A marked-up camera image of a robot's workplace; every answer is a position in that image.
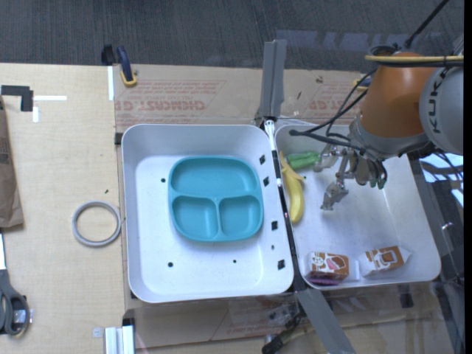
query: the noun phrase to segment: white plastic tray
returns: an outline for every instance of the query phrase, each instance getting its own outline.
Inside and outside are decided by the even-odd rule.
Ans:
[[[310,127],[313,126],[279,127],[275,136],[278,150],[284,155],[309,150],[321,152],[324,143],[305,136],[290,136],[288,133],[291,129],[303,131]],[[335,126],[332,132],[346,135],[348,127]],[[297,171],[306,177],[304,215],[293,225],[302,275],[307,273],[308,252],[329,251],[350,258],[350,276],[336,286],[311,285],[313,288],[333,290],[434,279],[440,272],[440,256],[407,157],[384,162],[388,180],[382,190],[369,185],[360,186],[355,180],[346,180],[349,194],[334,205],[333,211],[321,210],[325,190],[336,180],[339,162],[320,173],[310,168]],[[402,246],[412,253],[404,266],[371,277],[359,274],[354,260],[364,251],[392,245]]]
[[[237,156],[256,171],[263,225],[245,240],[200,243],[172,224],[168,184],[187,156]],[[122,138],[128,280],[142,301],[279,294],[294,278],[267,135],[250,125],[135,125]]]

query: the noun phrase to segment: white ring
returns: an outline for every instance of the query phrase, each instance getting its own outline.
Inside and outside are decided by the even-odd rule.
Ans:
[[[85,210],[88,209],[89,207],[103,207],[107,209],[109,212],[111,212],[115,219],[117,220],[117,227],[115,229],[115,232],[113,234],[104,240],[101,241],[93,241],[86,239],[84,236],[82,236],[79,231],[77,230],[77,219],[79,218],[79,215]],[[121,230],[121,218],[119,216],[119,211],[118,209],[113,206],[112,204],[105,202],[105,201],[89,201],[85,202],[84,204],[81,204],[74,212],[74,216],[72,216],[72,232],[74,233],[75,238],[79,241],[79,243],[82,243],[83,245],[87,246],[105,246],[109,243],[111,243],[113,240],[115,240],[119,232]]]

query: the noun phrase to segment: brown paper bag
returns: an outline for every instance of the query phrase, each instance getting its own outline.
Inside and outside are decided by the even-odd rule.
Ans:
[[[23,209],[10,153],[4,107],[0,96],[0,227],[11,227],[23,223]]]

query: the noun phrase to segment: scissors handle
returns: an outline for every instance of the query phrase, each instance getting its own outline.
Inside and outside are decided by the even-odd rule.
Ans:
[[[15,311],[24,310],[24,322],[15,321]],[[23,295],[11,286],[6,269],[0,270],[0,329],[16,336],[26,330],[30,323],[30,308]]]

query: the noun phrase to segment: brown and white carton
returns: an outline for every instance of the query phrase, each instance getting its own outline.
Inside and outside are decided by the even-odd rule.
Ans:
[[[380,271],[399,268],[405,265],[410,254],[409,251],[396,245],[365,251],[361,261],[361,274],[367,277]]]
[[[343,254],[312,251],[308,254],[308,278],[343,280],[349,275],[349,258]]]

